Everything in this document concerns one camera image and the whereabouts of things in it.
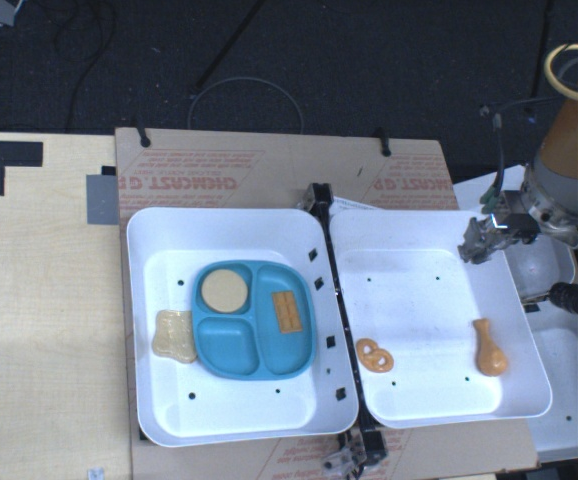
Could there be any black block with wires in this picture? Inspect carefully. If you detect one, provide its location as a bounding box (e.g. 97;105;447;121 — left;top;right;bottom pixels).
358;426;389;468
303;182;334;214

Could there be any orange pretzel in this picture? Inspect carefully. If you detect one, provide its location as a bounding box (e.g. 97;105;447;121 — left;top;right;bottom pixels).
354;337;396;375

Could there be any white paper slip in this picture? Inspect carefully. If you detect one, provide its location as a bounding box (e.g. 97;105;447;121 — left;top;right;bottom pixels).
330;195;386;213

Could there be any blue divided plate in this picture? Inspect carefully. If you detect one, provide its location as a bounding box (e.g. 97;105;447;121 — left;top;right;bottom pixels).
190;259;319;382

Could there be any orange chicken drumstick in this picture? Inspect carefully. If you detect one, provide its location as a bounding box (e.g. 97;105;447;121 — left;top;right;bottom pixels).
471;317;510;378

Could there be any white plastic tray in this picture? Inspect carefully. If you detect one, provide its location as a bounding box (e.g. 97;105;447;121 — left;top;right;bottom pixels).
126;206;361;449
327;209;554;430

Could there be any thin black rod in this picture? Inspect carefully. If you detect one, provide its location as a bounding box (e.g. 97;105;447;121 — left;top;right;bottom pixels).
313;201;373;435

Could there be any black cylinder on white bracket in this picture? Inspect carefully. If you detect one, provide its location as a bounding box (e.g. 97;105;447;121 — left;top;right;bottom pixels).
503;235;578;317

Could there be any orange rectangular waffle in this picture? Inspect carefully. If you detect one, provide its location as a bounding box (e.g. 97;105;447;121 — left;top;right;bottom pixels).
271;290;304;335

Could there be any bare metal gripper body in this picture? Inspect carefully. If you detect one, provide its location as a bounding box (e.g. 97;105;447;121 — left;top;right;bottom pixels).
491;191;578;250

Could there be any pale yellow bread slice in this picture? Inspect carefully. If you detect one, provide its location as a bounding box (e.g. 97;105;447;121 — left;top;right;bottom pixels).
150;309;199;365

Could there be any brown cardboard board, red print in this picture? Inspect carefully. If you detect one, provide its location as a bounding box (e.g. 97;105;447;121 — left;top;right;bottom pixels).
113;126;541;480

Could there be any round beige biscuit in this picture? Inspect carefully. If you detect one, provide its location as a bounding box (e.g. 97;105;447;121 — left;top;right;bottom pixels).
200;269;250;315

